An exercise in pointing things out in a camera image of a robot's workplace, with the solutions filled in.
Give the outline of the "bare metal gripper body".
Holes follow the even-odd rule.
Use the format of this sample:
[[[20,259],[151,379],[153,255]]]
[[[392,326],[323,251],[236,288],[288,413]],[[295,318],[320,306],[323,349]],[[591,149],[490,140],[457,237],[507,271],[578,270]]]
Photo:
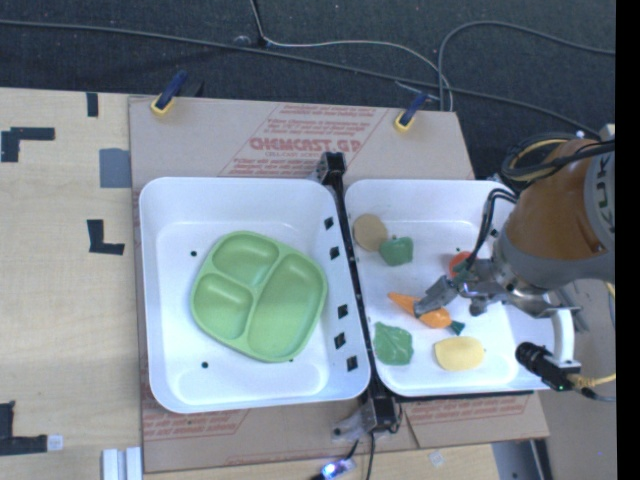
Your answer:
[[[547,290],[525,281],[501,261],[475,259],[468,265],[467,256],[456,256],[451,260],[451,278],[458,294],[469,301],[489,295],[492,304],[509,304],[531,317],[546,317],[552,311]]]

